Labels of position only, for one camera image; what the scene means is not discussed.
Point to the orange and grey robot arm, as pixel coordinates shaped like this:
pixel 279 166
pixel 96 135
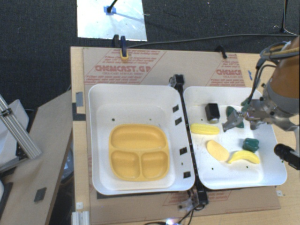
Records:
pixel 287 78

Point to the yellow oval potato slice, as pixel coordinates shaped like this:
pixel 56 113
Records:
pixel 216 150

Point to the yellow banana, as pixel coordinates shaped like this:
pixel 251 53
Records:
pixel 246 157

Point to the green bell pepper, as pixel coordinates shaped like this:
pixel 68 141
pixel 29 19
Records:
pixel 250 144

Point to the white plastic tray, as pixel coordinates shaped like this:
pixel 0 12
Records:
pixel 234 174
pixel 103 135

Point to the small black can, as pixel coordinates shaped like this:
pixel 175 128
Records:
pixel 212 110

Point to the black cylinder on white bracket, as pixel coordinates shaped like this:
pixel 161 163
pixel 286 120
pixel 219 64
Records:
pixel 287 155

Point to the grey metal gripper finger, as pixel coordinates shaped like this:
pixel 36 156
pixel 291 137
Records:
pixel 232 122
pixel 256 125

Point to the yellow divided plate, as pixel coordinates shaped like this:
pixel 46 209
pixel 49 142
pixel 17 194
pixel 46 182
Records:
pixel 138 149

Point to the brown cardboard board, red print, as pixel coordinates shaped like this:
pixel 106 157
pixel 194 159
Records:
pixel 145 210

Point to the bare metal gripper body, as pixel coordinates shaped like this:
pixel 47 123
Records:
pixel 262 112

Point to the yellow corn cob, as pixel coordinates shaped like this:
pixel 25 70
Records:
pixel 204 129

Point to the thin black and white rod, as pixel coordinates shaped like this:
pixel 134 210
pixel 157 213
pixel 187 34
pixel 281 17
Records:
pixel 190 144

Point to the dark green toy vegetable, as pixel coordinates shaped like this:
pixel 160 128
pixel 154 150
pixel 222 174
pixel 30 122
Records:
pixel 230 111

